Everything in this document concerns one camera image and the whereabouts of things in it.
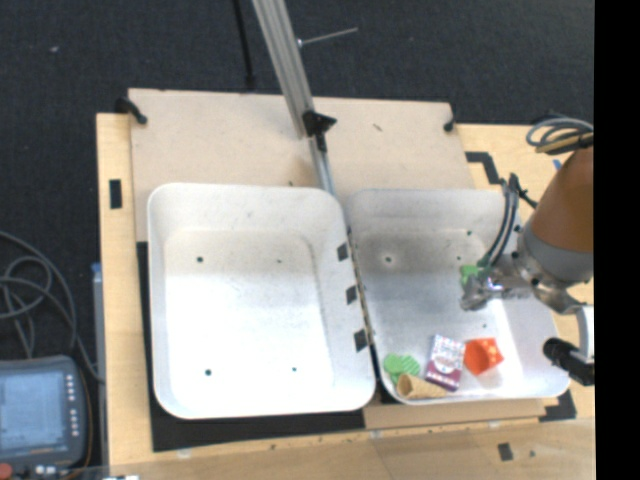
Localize orange spotted box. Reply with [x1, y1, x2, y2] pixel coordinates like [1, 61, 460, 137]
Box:
[463, 337, 505, 376]

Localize black cylinder on white bracket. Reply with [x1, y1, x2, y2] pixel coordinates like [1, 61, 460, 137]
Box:
[542, 304, 595, 387]

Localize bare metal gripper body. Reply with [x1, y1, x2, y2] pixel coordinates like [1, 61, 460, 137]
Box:
[459, 252, 585, 315]

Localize white plastic tray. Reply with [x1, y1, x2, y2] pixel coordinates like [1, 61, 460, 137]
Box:
[146, 182, 377, 421]
[343, 187, 572, 406]

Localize tan waffle cone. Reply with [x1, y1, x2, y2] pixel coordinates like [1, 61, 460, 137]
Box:
[395, 373, 449, 401]

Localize pale flat board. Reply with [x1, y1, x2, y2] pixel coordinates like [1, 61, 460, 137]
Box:
[127, 87, 551, 430]

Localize purple and white carton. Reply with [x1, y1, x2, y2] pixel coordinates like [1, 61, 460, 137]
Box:
[424, 333, 467, 393]

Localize thin black and white rod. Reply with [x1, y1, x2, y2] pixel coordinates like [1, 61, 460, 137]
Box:
[347, 226, 380, 355]

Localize green ridged toy food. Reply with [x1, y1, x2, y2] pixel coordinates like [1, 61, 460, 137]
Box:
[382, 352, 422, 385]

